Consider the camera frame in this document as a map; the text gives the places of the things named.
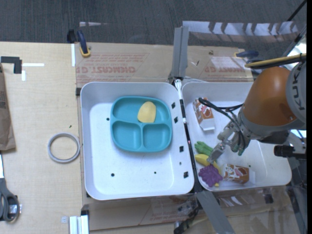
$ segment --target black scissors handle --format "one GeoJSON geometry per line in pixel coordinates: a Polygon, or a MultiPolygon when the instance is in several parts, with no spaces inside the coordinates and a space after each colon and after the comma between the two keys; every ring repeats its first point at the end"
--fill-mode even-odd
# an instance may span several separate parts
{"type": "Polygon", "coordinates": [[[18,198],[12,194],[6,187],[5,179],[0,178],[0,218],[11,222],[20,214],[20,203],[18,198]],[[10,205],[16,205],[16,213],[10,213],[10,205]]]}

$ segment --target black bracket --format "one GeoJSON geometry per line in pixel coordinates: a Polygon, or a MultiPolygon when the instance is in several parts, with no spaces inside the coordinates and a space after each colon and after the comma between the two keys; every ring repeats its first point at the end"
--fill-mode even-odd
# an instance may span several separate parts
{"type": "Polygon", "coordinates": [[[21,63],[22,60],[19,57],[0,57],[1,63],[13,63],[14,74],[21,74],[21,63]]]}

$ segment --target wooden table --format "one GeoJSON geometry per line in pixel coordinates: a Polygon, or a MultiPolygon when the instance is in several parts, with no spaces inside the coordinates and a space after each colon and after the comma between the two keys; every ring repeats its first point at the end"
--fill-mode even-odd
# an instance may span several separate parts
{"type": "MultiPolygon", "coordinates": [[[[80,216],[82,208],[80,159],[67,164],[56,163],[47,153],[47,143],[60,132],[79,136],[76,70],[72,65],[71,45],[1,42],[0,49],[0,56],[20,57],[23,63],[44,64],[23,67],[25,81],[21,74],[13,73],[12,64],[3,64],[17,145],[13,150],[2,152],[4,175],[7,187],[18,196],[22,209],[16,222],[0,222],[0,233],[66,234],[68,217],[80,216]]],[[[75,144],[61,137],[53,143],[52,150],[56,156],[68,158],[74,154],[75,144]]],[[[285,228],[284,233],[299,233],[292,208],[286,211],[288,219],[287,222],[284,219],[282,225],[289,229],[285,228]]],[[[258,213],[255,218],[267,219],[265,214],[258,213]]],[[[229,221],[234,229],[246,231],[250,226],[248,219],[251,220],[250,215],[232,216],[229,221]]],[[[174,224],[167,223],[93,233],[172,234],[173,230],[174,224]]],[[[215,233],[209,222],[201,230],[215,233]]]]}

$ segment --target white ring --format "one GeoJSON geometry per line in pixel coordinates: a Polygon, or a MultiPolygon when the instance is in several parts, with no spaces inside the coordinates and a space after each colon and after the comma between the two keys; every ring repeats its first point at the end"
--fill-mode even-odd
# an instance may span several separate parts
{"type": "Polygon", "coordinates": [[[50,156],[50,158],[55,161],[55,162],[58,162],[58,163],[69,163],[71,161],[73,161],[75,158],[78,157],[80,153],[80,145],[79,145],[79,140],[76,136],[74,136],[73,134],[71,133],[58,133],[56,135],[53,135],[50,140],[49,140],[49,143],[48,143],[48,154],[50,156]],[[72,156],[71,158],[68,158],[68,159],[60,159],[60,158],[57,158],[55,157],[52,152],[51,152],[51,145],[52,145],[52,142],[58,138],[58,137],[69,137],[71,138],[77,145],[77,151],[76,153],[74,154],[74,156],[72,156]]]}

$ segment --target teal plate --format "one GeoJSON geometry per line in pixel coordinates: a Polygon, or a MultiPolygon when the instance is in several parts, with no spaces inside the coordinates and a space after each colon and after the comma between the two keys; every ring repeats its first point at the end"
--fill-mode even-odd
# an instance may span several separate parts
{"type": "Polygon", "coordinates": [[[172,139],[172,120],[168,106],[160,99],[141,96],[118,98],[111,109],[111,135],[116,146],[130,152],[160,152],[172,139]],[[156,106],[153,123],[137,119],[141,106],[150,101],[156,106]]]}

